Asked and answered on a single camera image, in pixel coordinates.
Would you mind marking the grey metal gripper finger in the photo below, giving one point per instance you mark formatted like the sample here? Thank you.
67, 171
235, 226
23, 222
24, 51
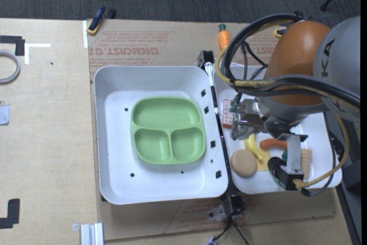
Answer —
246, 131
235, 131

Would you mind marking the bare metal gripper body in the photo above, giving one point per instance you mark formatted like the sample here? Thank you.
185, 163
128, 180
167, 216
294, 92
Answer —
252, 116

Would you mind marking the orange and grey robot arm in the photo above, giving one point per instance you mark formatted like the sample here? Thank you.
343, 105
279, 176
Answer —
298, 46

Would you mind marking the yellow banana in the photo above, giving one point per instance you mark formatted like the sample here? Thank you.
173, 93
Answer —
252, 146

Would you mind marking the red and white carton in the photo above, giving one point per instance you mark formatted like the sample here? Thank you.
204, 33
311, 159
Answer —
227, 117

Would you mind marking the thin black and white rod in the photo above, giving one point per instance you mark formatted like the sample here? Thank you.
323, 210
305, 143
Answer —
218, 120

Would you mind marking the orange sausage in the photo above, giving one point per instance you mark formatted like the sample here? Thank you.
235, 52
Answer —
272, 144

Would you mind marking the round tan biscuit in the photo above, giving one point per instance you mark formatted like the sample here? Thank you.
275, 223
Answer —
243, 163

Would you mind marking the white plastic tray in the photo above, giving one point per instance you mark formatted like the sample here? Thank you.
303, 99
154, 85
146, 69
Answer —
318, 135
120, 157

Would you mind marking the green divided plate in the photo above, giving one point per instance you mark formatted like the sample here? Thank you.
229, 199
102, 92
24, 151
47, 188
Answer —
167, 112

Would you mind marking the orange carrot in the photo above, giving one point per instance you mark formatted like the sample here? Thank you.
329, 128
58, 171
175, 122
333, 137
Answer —
224, 38

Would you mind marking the brown cardboard board red print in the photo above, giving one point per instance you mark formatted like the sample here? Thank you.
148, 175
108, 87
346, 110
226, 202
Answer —
149, 46

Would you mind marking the black cylinder on white bracket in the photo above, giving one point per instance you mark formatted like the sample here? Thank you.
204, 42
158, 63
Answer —
282, 170

